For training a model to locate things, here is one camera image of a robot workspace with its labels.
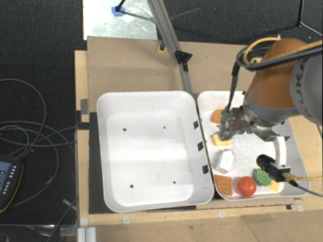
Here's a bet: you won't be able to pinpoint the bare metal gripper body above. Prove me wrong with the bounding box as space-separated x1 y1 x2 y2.
222 106 291 142

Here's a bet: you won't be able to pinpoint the yellow waffle biscuit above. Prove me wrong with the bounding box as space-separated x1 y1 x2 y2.
212 134 234 147

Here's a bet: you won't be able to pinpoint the round orange biscuit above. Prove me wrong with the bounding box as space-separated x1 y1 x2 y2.
210 109 224 125

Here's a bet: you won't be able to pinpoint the white plastic tray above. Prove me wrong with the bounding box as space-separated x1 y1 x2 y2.
96 90 216 214
196 90 311 202

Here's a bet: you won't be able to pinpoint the white carton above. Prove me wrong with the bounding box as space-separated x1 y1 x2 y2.
214 149 235 175

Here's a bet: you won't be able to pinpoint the orange waffle slice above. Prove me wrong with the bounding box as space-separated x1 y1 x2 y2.
214 174 233 196

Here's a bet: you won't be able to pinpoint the green grapes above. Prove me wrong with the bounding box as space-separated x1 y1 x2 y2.
253 168 272 187

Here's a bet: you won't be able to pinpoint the red tomato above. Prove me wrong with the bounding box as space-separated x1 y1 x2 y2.
236 176 257 197

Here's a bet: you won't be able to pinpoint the yellow wedge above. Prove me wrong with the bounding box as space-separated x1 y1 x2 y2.
266 179 281 194

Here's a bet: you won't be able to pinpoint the brown cardboard board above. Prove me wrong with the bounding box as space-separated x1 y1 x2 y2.
74 36 323 227

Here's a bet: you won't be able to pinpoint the black cylinder on white bracket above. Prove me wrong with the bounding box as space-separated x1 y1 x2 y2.
256 135 292 183

